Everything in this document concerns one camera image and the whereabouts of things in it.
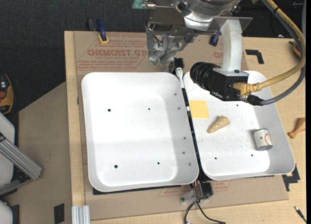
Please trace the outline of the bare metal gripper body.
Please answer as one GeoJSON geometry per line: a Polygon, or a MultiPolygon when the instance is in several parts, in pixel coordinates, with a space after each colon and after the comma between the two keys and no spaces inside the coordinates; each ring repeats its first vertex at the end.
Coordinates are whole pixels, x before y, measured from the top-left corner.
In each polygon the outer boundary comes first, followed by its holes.
{"type": "Polygon", "coordinates": [[[231,19],[241,0],[145,0],[146,33],[183,36],[191,43],[199,34],[214,34],[231,19]]]}

